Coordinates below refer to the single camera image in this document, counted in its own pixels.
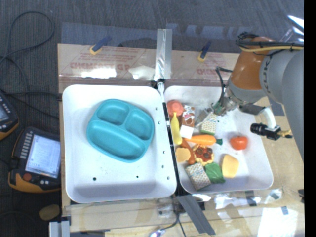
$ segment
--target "yellow and blue clamp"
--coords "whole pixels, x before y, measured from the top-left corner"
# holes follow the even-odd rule
[[[199,53],[199,55],[198,55],[198,57],[197,57],[197,59],[198,59],[200,62],[204,62],[204,61],[205,61],[205,59],[206,59],[206,54],[207,54],[208,49],[209,49],[210,46],[211,46],[211,42],[208,41],[208,42],[206,43],[206,45],[205,45],[205,46],[202,48],[202,50],[200,51],[200,53]]]
[[[93,55],[96,55],[97,53],[101,52],[102,47],[107,45],[107,43],[111,40],[112,38],[110,36],[106,36],[103,39],[101,39],[98,43],[96,43],[94,46],[90,48],[90,53]]]

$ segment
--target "blue plate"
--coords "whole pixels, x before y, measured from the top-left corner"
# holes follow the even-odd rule
[[[87,127],[89,143],[100,152],[124,162],[135,162],[147,151],[155,125],[152,117],[119,99],[101,103]]]

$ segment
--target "red tomato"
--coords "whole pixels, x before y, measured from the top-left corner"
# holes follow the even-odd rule
[[[245,136],[237,136],[230,139],[231,146],[235,150],[242,150],[247,147],[248,139]]]

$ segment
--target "gray carpet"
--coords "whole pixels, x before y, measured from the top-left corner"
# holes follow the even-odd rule
[[[236,53],[239,49],[235,40],[243,31],[280,40],[293,25],[288,15],[304,19],[304,0],[0,0],[0,56],[6,53],[8,29],[13,19],[30,10],[48,15],[55,23],[55,32],[44,45],[10,56],[21,66],[24,76],[8,60],[0,65],[0,88],[7,92],[24,91],[25,79],[30,90],[56,93],[58,43],[93,44],[103,37],[104,30],[115,31],[116,27],[123,34],[113,45],[155,48],[156,30],[170,28],[174,50],[197,51],[206,40],[211,40],[210,51]],[[10,50],[38,43],[49,34],[49,27],[49,22],[40,15],[20,18],[9,40]],[[28,100],[42,112],[9,97],[21,124],[15,133],[0,141],[0,159],[4,162],[9,162],[14,143],[24,127],[59,133],[56,98],[47,94],[18,98]],[[0,217],[0,235],[47,237],[48,222],[39,218],[39,210],[52,203],[60,204],[60,194],[12,191],[7,184],[7,172],[7,166],[0,162],[0,214],[17,210],[32,218],[17,214],[16,220],[12,214]]]

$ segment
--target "white plastic tray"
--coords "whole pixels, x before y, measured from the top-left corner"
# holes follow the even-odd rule
[[[144,156],[126,163],[102,154],[86,137],[93,113],[106,99],[129,102],[154,120]],[[63,93],[66,192],[78,203],[163,198],[176,189],[170,143],[159,93],[146,86],[71,85]]]
[[[220,97],[220,87],[204,86],[170,86],[165,91],[166,102],[176,99],[183,104],[196,108],[196,116],[199,110],[216,103]],[[221,163],[223,154],[230,154],[238,159],[239,168],[235,178],[226,178],[223,184],[211,184],[208,187],[196,191],[193,187],[185,167],[187,163],[178,163],[180,181],[183,188],[191,193],[220,193],[245,190],[263,190],[273,183],[273,174],[262,143],[262,137],[250,132],[250,126],[255,123],[255,117],[242,113],[238,109],[228,112],[223,117],[218,117],[215,137],[223,139],[223,145],[214,144],[214,161]],[[244,135],[248,137],[248,146],[245,150],[234,150],[229,139],[233,136]]]

